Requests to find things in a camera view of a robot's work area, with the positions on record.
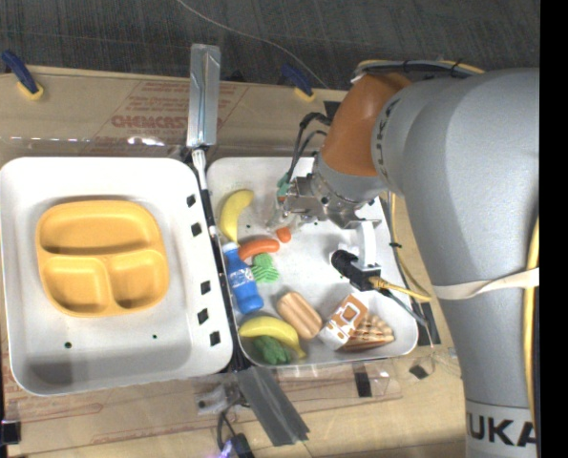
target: black connector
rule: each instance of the black connector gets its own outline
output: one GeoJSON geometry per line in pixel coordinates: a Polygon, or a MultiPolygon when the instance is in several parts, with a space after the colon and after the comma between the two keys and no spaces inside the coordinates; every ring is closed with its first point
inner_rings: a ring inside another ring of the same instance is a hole
{"type": "Polygon", "coordinates": [[[251,448],[249,447],[249,443],[247,442],[247,438],[245,434],[239,433],[235,434],[230,440],[237,453],[239,458],[254,458],[254,454],[252,453],[251,448]]]}
{"type": "Polygon", "coordinates": [[[337,271],[361,292],[374,290],[373,284],[368,281],[370,277],[381,276],[381,268],[378,264],[370,266],[361,266],[357,256],[352,255],[348,251],[339,249],[332,254],[330,262],[337,271]]]}

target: waffle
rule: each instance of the waffle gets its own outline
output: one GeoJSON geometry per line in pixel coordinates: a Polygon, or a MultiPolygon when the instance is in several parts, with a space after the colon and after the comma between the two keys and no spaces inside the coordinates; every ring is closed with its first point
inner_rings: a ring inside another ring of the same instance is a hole
{"type": "Polygon", "coordinates": [[[363,351],[383,346],[392,341],[394,341],[394,334],[391,327],[375,314],[368,313],[341,349],[344,351],[363,351]]]}

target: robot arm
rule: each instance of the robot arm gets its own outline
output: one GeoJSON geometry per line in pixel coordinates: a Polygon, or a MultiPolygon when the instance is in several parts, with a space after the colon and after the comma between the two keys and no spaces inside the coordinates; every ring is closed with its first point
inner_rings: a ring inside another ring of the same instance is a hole
{"type": "Polygon", "coordinates": [[[405,198],[459,357],[467,455],[476,458],[539,450],[523,283],[466,298],[528,267],[538,216],[538,87],[539,71],[525,69],[414,83],[367,74],[337,111],[311,175],[295,178],[283,205],[353,228],[354,212],[384,188],[405,198]]]}

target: yellow banana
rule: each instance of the yellow banana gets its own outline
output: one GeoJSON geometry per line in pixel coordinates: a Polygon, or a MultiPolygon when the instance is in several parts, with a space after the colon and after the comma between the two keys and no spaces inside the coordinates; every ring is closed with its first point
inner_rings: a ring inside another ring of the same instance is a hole
{"type": "Polygon", "coordinates": [[[237,220],[253,199],[254,192],[251,190],[237,190],[224,201],[218,227],[229,240],[237,242],[237,220]]]}
{"type": "Polygon", "coordinates": [[[299,355],[305,358],[306,353],[299,343],[299,335],[296,329],[286,321],[276,317],[260,316],[250,319],[239,328],[239,335],[244,338],[256,338],[258,336],[270,336],[280,343],[290,346],[299,355]]]}

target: plastic water bottle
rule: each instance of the plastic water bottle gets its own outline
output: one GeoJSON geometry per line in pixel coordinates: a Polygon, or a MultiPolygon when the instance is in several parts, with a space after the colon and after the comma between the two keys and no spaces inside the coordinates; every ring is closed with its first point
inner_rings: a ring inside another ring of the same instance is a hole
{"type": "Polygon", "coordinates": [[[235,242],[228,242],[222,247],[222,252],[228,260],[226,277],[240,312],[249,314],[262,309],[264,301],[258,293],[254,274],[249,265],[239,258],[238,249],[235,242]]]}

